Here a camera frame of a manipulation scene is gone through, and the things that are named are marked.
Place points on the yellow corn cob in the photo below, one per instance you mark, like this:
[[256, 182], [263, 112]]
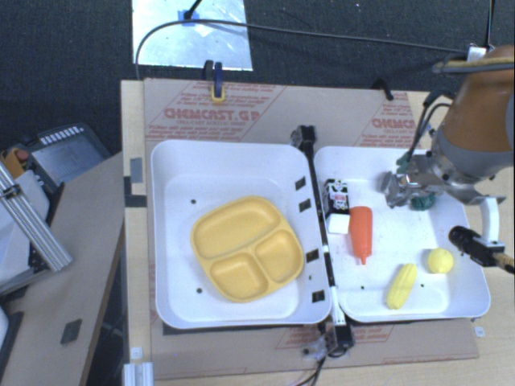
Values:
[[401, 287]]

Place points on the yellow ball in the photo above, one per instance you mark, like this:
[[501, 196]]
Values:
[[440, 260]]

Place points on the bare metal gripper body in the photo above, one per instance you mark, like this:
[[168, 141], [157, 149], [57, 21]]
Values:
[[426, 175]]

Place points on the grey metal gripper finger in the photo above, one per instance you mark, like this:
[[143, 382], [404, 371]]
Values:
[[389, 182], [397, 198]]

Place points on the black and white carton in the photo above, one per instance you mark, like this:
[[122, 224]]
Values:
[[337, 197]]

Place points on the white plastic tray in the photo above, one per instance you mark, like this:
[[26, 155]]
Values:
[[225, 167], [402, 235]]

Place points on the white cube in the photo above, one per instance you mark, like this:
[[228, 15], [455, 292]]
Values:
[[338, 224]]

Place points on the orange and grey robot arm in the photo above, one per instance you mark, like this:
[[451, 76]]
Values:
[[475, 111]]

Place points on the yellow divided plate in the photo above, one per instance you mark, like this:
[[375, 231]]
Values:
[[245, 247]]

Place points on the green broccoli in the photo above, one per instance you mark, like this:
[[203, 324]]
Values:
[[421, 203]]

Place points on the brown cardboard board red print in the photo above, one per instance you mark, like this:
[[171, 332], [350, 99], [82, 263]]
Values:
[[257, 107]]

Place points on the orange bottle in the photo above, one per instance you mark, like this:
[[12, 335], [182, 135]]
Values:
[[361, 231]]

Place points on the thin black and white rod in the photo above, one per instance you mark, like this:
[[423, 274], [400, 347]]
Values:
[[322, 231]]

